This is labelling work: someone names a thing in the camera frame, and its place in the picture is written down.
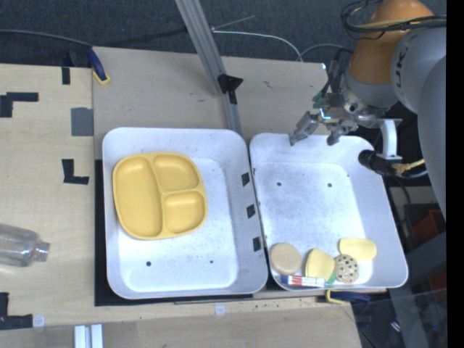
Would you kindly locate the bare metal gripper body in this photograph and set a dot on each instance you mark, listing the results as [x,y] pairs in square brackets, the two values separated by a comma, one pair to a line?
[344,112]

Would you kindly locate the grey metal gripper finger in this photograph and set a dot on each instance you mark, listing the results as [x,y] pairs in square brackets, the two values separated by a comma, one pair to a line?
[303,126]
[338,132]

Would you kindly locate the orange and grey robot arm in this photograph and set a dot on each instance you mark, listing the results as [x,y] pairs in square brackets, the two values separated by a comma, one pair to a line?
[420,60]

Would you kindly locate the white plastic tray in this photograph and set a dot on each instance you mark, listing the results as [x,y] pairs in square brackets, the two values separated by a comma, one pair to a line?
[217,267]
[308,209]

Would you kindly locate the yellow toy slice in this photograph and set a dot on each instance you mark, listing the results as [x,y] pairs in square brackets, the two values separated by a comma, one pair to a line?
[357,248]

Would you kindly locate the yellow toy wedge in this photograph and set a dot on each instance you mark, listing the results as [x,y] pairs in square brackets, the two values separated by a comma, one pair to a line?
[319,263]

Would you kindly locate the beige round bread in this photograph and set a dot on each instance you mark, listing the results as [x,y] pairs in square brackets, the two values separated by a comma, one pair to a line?
[285,258]

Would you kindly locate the beige dotted biscuit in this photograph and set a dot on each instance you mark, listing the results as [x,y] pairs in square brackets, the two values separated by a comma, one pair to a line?
[346,268]

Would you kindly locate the pale wood board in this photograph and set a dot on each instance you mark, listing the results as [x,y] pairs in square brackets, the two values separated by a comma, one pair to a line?
[163,96]

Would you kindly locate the yellow divided plate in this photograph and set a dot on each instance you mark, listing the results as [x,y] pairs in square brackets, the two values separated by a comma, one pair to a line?
[137,198]

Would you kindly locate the clear plastic bottle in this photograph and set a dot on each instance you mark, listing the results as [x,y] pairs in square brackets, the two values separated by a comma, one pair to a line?
[18,245]

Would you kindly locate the black cylinder on white bracket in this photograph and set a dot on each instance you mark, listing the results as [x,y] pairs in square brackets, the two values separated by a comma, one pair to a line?
[390,136]

